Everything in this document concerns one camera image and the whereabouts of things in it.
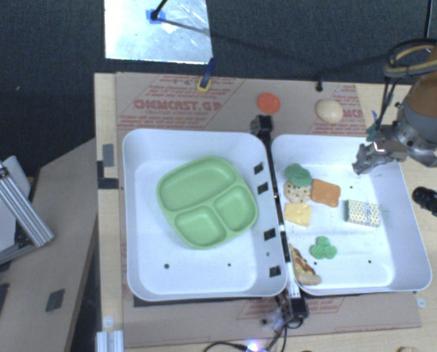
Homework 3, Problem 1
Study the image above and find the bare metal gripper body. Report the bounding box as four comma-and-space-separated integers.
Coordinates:
364, 122, 437, 167

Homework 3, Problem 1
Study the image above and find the orange square cracker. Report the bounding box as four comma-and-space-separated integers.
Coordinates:
309, 178, 342, 208

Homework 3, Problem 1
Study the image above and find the white patterned carton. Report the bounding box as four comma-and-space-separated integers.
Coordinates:
343, 198, 382, 229

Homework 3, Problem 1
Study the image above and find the beige bread roll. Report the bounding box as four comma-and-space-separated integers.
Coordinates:
315, 98, 345, 125

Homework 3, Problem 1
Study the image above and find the green lettuce leaf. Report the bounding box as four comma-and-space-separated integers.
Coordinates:
284, 163, 314, 188

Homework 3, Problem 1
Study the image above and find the beige chocolate chip biscuit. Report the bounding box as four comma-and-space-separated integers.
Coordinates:
282, 180, 312, 205

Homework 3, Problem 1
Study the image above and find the yellow cheese slice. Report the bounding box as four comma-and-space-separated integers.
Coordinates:
284, 202, 312, 229

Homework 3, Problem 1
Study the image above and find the thin black and white rod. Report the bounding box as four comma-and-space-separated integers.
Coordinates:
261, 130, 301, 301

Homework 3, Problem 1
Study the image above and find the green broccoli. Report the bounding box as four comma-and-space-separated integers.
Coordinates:
309, 235, 338, 260

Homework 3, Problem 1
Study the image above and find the white plastic tray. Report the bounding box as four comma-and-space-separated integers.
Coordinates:
271, 133, 433, 297
122, 128, 290, 302

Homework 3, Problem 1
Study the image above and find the orange round disc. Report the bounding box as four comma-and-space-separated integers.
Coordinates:
256, 92, 282, 115

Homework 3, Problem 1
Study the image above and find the pizza slice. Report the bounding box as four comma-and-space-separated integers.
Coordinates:
288, 243, 323, 287

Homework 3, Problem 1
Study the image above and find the green divided plate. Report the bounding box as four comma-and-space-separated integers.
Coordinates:
155, 155, 260, 251

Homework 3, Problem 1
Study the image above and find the brown cardboard board red print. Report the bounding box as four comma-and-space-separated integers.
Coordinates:
114, 72, 423, 348

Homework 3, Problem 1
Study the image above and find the black cylinder on white bracket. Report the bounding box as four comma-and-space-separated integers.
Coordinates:
411, 157, 437, 221

